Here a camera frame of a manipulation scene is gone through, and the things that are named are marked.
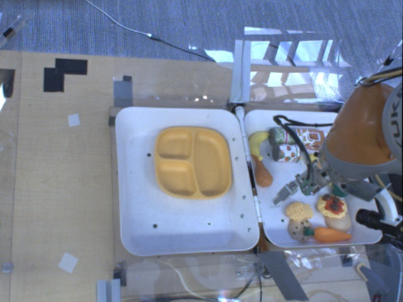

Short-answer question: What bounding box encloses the small green toy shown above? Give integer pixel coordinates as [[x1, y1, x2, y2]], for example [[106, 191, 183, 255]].
[[331, 183, 349, 198]]

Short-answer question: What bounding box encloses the white plastic tray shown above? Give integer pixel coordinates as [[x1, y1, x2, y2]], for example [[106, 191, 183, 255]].
[[243, 109, 383, 249], [114, 106, 261, 257]]

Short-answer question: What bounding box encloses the yellow banana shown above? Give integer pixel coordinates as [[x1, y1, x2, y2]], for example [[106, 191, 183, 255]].
[[248, 131, 271, 162]]

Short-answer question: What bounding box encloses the green can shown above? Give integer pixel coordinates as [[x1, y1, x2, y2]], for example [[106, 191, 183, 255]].
[[268, 126, 298, 145]]

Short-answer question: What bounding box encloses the yellow divided plate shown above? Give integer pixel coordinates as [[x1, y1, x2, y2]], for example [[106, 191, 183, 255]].
[[154, 125, 234, 201]]

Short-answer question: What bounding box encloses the thin black and white rod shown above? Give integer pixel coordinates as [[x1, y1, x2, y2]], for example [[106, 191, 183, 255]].
[[234, 105, 263, 225]]

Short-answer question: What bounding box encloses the orange and white carton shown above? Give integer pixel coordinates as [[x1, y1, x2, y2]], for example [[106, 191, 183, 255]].
[[287, 125, 327, 154]]

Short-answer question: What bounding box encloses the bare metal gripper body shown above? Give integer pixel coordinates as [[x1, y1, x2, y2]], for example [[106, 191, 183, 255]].
[[294, 161, 335, 198]]

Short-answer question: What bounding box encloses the black cylinder on white bracket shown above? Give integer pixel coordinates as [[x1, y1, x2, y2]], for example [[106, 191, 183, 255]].
[[355, 188, 403, 242]]

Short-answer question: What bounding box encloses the white can with red print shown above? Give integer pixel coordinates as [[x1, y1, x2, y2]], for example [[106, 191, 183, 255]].
[[271, 143, 302, 164]]

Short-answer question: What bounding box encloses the orange chicken drumstick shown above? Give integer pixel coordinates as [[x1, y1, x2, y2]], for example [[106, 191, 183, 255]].
[[250, 154, 274, 188]]

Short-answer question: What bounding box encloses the spaghetti toy with red sauce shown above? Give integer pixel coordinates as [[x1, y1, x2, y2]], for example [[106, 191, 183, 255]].
[[316, 193, 352, 233]]

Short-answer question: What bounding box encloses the orange carrot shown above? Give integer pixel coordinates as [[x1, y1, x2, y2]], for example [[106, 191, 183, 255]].
[[303, 226, 353, 243]]

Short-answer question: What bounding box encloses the yellow knitted toy food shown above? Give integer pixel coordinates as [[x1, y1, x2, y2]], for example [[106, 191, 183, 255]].
[[285, 201, 314, 222]]

